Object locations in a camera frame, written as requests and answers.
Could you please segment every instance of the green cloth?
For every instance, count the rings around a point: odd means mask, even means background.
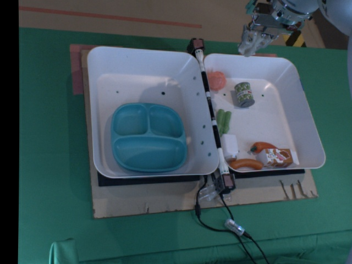
[[[93,218],[84,97],[73,95],[69,46],[184,52],[188,43],[19,29],[19,264],[47,264],[52,244],[69,238],[75,240],[80,263],[248,263],[233,235],[209,231],[193,211]],[[237,54],[237,44],[205,43],[206,54]],[[347,51],[269,46],[261,52],[276,53],[297,67],[327,159],[322,168],[312,170],[317,199],[230,209],[272,261],[301,257],[320,264],[327,263],[324,259],[344,264],[352,246]],[[223,228],[228,215],[223,208],[213,208],[203,210],[202,218],[210,226]]]
[[[78,264],[78,252],[74,239],[54,241],[50,248],[49,264]]]

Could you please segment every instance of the green beans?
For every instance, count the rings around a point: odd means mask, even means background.
[[[225,112],[222,108],[218,110],[216,122],[219,135],[226,134],[230,129],[231,112]]]

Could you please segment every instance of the cable connector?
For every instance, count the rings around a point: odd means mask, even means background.
[[[234,232],[237,236],[242,236],[244,232],[244,228],[240,225],[236,224],[235,221],[232,219],[227,219],[225,221],[225,227],[228,228],[230,231]]]
[[[235,175],[233,173],[222,174],[215,179],[214,185],[219,194],[228,194],[236,188]]]
[[[194,206],[194,210],[195,210],[196,216],[199,218],[200,217],[200,205],[199,205],[199,203],[196,203],[196,205]]]
[[[199,50],[199,49],[201,49],[202,51],[205,50],[204,39],[202,39],[202,38],[192,38],[189,41],[189,44],[187,46],[188,54],[191,54],[194,57],[196,57],[196,50]]]
[[[206,199],[207,201],[213,200],[218,196],[219,192],[215,188],[214,184],[204,187],[199,191],[199,200]]]

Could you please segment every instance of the teal plate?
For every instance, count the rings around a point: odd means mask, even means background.
[[[111,146],[115,160],[125,169],[168,172],[187,158],[182,120],[173,109],[153,103],[120,106],[111,122]]]

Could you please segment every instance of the green can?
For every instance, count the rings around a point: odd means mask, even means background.
[[[248,108],[254,104],[251,85],[248,82],[241,82],[235,86],[238,104],[241,108]]]

